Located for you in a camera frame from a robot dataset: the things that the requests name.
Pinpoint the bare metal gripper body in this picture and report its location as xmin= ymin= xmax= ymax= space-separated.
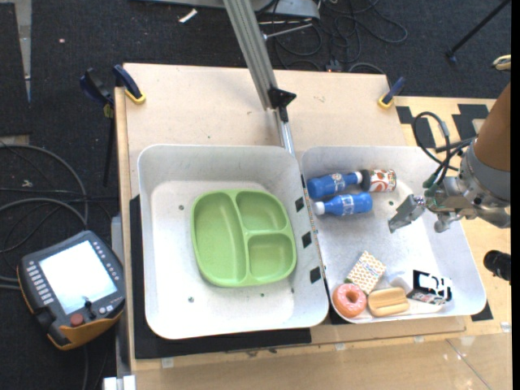
xmin=423 ymin=174 xmax=512 ymax=230

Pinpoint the red and white can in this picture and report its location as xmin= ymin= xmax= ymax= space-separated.
xmin=360 ymin=168 xmax=397 ymax=193

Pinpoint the white plastic tray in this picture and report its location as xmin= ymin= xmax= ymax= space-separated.
xmin=136 ymin=143 xmax=330 ymax=340
xmin=300 ymin=145 xmax=488 ymax=324

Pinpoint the blue bottle with white cap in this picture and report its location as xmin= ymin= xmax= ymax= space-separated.
xmin=313 ymin=192 xmax=374 ymax=218
xmin=306 ymin=171 xmax=364 ymax=201

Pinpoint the black and white packet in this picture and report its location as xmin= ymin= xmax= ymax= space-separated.
xmin=405 ymin=269 xmax=454 ymax=306

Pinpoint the orange patterned white carton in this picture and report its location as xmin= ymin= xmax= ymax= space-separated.
xmin=346 ymin=250 xmax=388 ymax=296

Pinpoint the tan hot dog bun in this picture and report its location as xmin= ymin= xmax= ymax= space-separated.
xmin=366 ymin=286 xmax=410 ymax=318

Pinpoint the pink doughnut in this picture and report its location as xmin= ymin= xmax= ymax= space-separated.
xmin=331 ymin=282 xmax=368 ymax=319

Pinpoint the green divided plate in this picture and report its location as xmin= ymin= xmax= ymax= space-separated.
xmin=189 ymin=188 xmax=298 ymax=288

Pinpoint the pale wood board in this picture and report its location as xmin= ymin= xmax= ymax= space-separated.
xmin=115 ymin=62 xmax=467 ymax=371

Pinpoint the black cylinder on white bracket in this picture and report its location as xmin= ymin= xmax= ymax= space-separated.
xmin=483 ymin=249 xmax=512 ymax=283

